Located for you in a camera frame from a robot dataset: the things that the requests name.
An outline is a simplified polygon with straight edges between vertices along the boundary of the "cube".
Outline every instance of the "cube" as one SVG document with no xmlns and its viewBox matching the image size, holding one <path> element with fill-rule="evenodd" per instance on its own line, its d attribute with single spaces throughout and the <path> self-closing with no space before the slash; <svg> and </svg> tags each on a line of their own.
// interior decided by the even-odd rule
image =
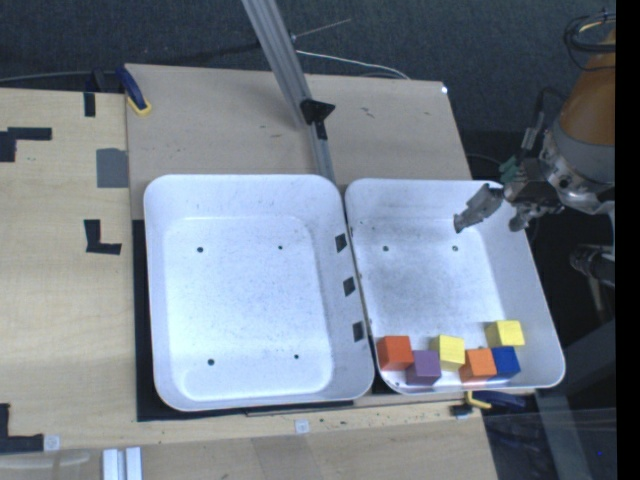
<svg viewBox="0 0 640 480">
<path fill-rule="evenodd" d="M 521 347 L 524 334 L 518 320 L 498 320 L 484 330 L 489 347 Z"/>
<path fill-rule="evenodd" d="M 440 356 L 440 367 L 449 372 L 458 371 L 464 364 L 464 339 L 440 334 L 429 343 L 429 349 Z"/>
<path fill-rule="evenodd" d="M 493 360 L 496 363 L 498 374 L 496 379 L 510 379 L 520 372 L 520 362 L 516 356 L 516 349 L 513 347 L 495 347 L 491 349 Z"/>
<path fill-rule="evenodd" d="M 498 374 L 490 348 L 476 348 L 465 352 L 465 363 L 460 368 L 462 382 L 488 380 Z"/>
<path fill-rule="evenodd" d="M 442 377 L 440 357 L 435 350 L 414 350 L 413 364 L 407 368 L 407 384 L 431 386 Z"/>
<path fill-rule="evenodd" d="M 413 364 L 413 350 L 409 336 L 385 336 L 376 343 L 380 370 L 406 370 Z"/>
</svg>

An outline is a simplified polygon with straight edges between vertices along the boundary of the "metal bar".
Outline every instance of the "metal bar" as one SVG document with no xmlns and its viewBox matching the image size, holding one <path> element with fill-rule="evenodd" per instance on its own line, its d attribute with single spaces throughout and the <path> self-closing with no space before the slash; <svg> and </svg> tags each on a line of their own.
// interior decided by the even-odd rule
<svg viewBox="0 0 640 480">
<path fill-rule="evenodd" d="M 307 126 L 318 173 L 335 182 L 327 140 L 315 124 L 307 125 L 300 104 L 312 99 L 291 37 L 275 0 L 241 0 L 297 126 Z"/>
</svg>

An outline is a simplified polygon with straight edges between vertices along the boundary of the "purple block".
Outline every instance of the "purple block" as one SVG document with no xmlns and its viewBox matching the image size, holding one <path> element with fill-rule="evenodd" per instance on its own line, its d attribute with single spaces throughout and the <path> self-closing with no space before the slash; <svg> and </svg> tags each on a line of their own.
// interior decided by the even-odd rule
<svg viewBox="0 0 640 480">
<path fill-rule="evenodd" d="M 414 350 L 413 364 L 407 368 L 407 384 L 431 386 L 442 376 L 440 356 L 435 350 Z"/>
</svg>

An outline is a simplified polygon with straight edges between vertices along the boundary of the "white cable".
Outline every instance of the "white cable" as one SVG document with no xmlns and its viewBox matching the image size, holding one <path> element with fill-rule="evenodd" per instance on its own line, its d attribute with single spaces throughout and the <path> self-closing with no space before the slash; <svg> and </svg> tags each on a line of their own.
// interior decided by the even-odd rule
<svg viewBox="0 0 640 480">
<path fill-rule="evenodd" d="M 364 66 L 364 67 L 367 67 L 367 68 L 383 69 L 383 70 L 386 70 L 386 71 L 390 71 L 391 73 L 395 73 L 396 75 L 404 78 L 405 80 L 411 80 L 403 72 L 398 71 L 397 69 L 389 68 L 387 66 L 380 66 L 378 64 L 369 64 L 367 62 L 360 62 L 359 60 L 343 59 L 342 57 L 334 57 L 332 55 L 324 55 L 323 53 L 303 52 L 301 50 L 296 50 L 296 53 L 298 53 L 300 55 L 307 55 L 308 57 L 317 57 L 319 59 L 337 60 L 338 62 L 346 62 L 347 64 L 355 64 L 357 66 Z"/>
</svg>

